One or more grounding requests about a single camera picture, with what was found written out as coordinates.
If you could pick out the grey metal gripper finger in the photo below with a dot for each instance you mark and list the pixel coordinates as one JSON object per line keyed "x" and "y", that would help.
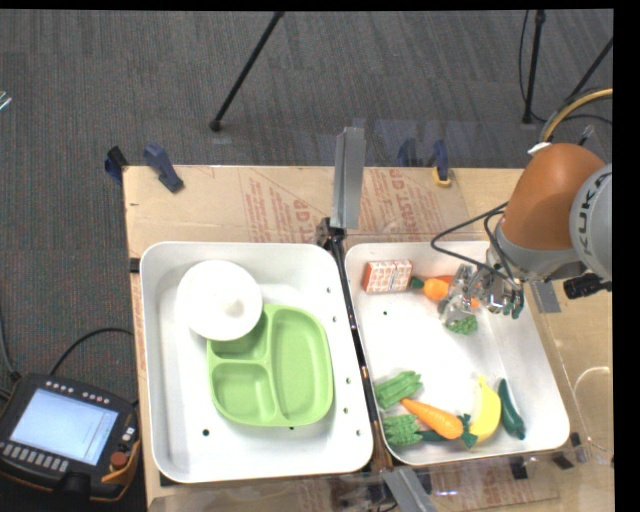
{"x": 448, "y": 305}
{"x": 466, "y": 306}

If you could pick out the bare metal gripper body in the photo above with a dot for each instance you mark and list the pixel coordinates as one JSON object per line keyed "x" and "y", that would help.
{"x": 492, "y": 290}

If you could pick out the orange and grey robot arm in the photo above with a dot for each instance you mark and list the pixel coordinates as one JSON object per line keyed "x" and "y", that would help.
{"x": 545, "y": 200}

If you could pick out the green broccoli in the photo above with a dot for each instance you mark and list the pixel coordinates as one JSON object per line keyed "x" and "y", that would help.
{"x": 464, "y": 326}

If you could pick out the small orange carrot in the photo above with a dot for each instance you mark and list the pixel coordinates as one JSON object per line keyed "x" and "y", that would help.
{"x": 434, "y": 288}

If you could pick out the white plastic tray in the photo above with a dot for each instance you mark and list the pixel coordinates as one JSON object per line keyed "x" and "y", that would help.
{"x": 450, "y": 360}
{"x": 170, "y": 400}

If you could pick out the orange and white carton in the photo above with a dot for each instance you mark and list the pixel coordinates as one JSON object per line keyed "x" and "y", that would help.
{"x": 385, "y": 276}

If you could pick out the yellow banana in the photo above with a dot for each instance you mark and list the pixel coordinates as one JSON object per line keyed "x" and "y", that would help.
{"x": 487, "y": 412}

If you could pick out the large orange carrot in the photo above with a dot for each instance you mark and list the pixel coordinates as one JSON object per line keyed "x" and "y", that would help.
{"x": 435, "y": 419}

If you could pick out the dark green cucumber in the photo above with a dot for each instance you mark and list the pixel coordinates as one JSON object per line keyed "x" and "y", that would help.
{"x": 510, "y": 412}

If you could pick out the green divided plate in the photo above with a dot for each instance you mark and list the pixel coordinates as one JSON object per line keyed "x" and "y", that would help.
{"x": 300, "y": 365}

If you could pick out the white bowl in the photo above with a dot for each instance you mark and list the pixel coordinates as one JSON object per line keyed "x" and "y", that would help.
{"x": 215, "y": 300}

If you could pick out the brown cardboard board red print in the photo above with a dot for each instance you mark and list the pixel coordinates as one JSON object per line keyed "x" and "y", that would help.
{"x": 210, "y": 210}

